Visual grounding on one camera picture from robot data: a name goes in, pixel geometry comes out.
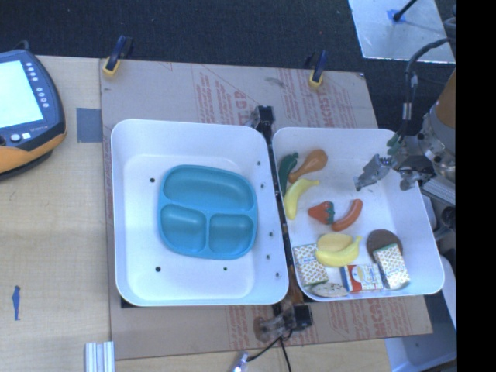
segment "wooden table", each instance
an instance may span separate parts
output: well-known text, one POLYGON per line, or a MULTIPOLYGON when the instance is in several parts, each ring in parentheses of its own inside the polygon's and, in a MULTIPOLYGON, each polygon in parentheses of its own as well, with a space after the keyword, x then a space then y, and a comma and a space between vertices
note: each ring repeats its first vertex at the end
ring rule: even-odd
MULTIPOLYGON (((101 108, 99 60, 40 59, 59 89, 68 134, 47 161, 0 181, 0 370, 83 371, 85 343, 111 340, 102 144, 78 142, 76 122, 77 108, 101 108)), ((287 352, 294 371, 390 370, 382 339, 287 352)), ((236 354, 123 360, 115 369, 227 371, 236 354)), ((274 348, 249 370, 288 367, 281 348, 274 348)))

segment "dark floor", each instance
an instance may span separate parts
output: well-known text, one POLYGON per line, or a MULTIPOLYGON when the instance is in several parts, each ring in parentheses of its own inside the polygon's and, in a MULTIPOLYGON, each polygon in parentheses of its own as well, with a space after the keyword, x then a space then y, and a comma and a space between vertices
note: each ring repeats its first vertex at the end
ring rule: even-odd
MULTIPOLYGON (((456 0, 435 2, 453 17, 456 0)), ((362 57, 348 0, 0 0, 0 35, 0 52, 28 40, 38 55, 106 57, 127 35, 133 59, 261 67, 303 68, 328 50, 327 70, 365 74, 380 128, 398 129, 405 101, 406 63, 362 57)), ((418 63, 411 132, 453 69, 418 63)))

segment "toy food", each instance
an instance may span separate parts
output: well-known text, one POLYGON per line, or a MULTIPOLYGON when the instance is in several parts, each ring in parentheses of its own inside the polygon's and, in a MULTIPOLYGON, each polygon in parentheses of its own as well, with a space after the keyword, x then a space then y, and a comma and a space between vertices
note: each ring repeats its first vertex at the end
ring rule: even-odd
POLYGON ((294 172, 288 175, 290 183, 295 183, 296 180, 308 172, 321 170, 327 164, 327 154, 322 149, 312 150, 305 158, 303 164, 294 172))
POLYGON ((351 226, 362 212, 363 201, 359 198, 354 199, 351 202, 350 210, 341 219, 335 220, 331 225, 331 229, 335 232, 340 232, 347 227, 351 226))
POLYGON ((381 291, 384 284, 377 263, 348 264, 339 269, 345 289, 350 292, 381 291))
POLYGON ((328 232, 323 236, 319 237, 317 241, 317 248, 321 251, 340 251, 353 242, 353 237, 349 234, 343 234, 340 232, 328 232))
POLYGON ((390 244, 398 244, 400 253, 403 253, 401 240, 394 233, 386 229, 372 230, 367 237, 367 252, 374 257, 374 251, 390 244))
POLYGON ((398 244, 389 244, 375 250, 374 259, 381 269, 386 288, 400 289, 409 284, 410 276, 398 244))
POLYGON ((298 199, 300 196, 307 191, 311 186, 316 186, 320 181, 310 181, 304 177, 300 177, 295 183, 293 183, 288 190, 286 195, 283 197, 284 211, 288 219, 294 219, 296 217, 296 208, 298 207, 298 199))
POLYGON ((315 251, 315 258, 327 267, 346 266, 347 264, 351 264, 358 257, 361 240, 362 236, 356 236, 355 241, 349 246, 336 252, 317 249, 315 251))
POLYGON ((279 164, 279 189, 281 190, 281 195, 284 197, 286 194, 286 187, 288 186, 288 175, 293 168, 296 167, 298 162, 298 153, 288 154, 284 156, 281 164, 279 164))
POLYGON ((303 285, 327 282, 329 279, 325 267, 315 258, 315 250, 315 244, 293 248, 294 265, 303 285))
POLYGON ((310 292, 317 296, 322 296, 323 298, 338 298, 348 295, 346 288, 344 288, 341 284, 336 284, 333 282, 316 284, 313 287, 310 287, 310 292))
POLYGON ((334 222, 334 204, 330 201, 321 202, 308 209, 308 214, 324 225, 330 225, 334 222))

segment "blue plate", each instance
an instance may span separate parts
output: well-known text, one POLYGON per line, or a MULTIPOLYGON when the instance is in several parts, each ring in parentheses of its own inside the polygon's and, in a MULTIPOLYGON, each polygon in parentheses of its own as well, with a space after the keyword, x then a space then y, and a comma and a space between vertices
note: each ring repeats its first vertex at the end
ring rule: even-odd
POLYGON ((239 174, 178 165, 162 180, 157 218, 160 236, 174 252, 236 259, 255 242, 257 197, 239 174))

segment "food package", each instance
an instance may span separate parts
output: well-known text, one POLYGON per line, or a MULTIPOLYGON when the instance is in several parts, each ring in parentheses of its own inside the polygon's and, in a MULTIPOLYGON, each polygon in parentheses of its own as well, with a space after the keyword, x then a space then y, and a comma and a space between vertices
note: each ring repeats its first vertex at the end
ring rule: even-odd
POLYGON ((405 260, 398 244, 383 246, 373 252, 374 259, 381 270, 384 286, 388 289, 399 289, 410 282, 405 260))
POLYGON ((327 282, 329 276, 323 264, 315 258, 316 244, 307 244, 293 248, 294 265, 303 285, 327 282))
POLYGON ((348 264, 340 268, 343 285, 349 292, 380 291, 384 288, 376 263, 348 264))

